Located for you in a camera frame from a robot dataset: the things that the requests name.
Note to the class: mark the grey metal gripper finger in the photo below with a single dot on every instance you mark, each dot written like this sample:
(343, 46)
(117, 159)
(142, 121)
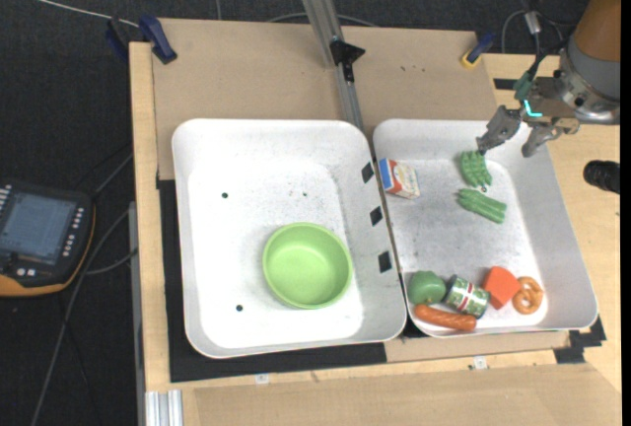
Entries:
(539, 138)
(500, 128)

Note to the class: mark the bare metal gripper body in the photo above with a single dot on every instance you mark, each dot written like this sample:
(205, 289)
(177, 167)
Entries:
(554, 101)

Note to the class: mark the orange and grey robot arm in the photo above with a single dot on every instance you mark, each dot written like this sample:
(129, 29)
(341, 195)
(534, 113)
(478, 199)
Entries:
(599, 20)

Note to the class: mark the green pea pods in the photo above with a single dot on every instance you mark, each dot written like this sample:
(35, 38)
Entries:
(474, 170)
(483, 206)

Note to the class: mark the red white blue carton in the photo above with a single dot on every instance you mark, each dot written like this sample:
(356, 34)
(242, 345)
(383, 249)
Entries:
(400, 180)

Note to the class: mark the white plastic tray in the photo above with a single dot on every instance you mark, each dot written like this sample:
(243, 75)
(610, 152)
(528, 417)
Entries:
(453, 246)
(236, 236)

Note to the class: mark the orange block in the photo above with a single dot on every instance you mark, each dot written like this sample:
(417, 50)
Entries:
(500, 287)

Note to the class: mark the brown pretzel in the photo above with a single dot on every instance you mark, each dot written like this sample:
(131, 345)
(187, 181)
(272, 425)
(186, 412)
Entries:
(527, 303)

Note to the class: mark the green white red can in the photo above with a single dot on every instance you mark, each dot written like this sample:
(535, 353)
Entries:
(467, 297)

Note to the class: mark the green bell pepper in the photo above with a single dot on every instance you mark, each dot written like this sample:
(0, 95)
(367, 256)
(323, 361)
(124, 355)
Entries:
(425, 287)

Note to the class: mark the orange sausage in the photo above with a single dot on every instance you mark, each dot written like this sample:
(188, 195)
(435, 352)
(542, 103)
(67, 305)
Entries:
(446, 318)

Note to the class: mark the green bowl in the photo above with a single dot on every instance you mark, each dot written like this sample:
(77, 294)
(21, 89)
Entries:
(306, 266)

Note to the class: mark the brown cardboard board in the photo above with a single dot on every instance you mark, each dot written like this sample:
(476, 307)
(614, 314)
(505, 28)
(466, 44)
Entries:
(246, 69)

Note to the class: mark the black cylinder on white bracket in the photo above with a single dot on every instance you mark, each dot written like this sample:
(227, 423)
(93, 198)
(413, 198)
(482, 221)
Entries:
(602, 175)

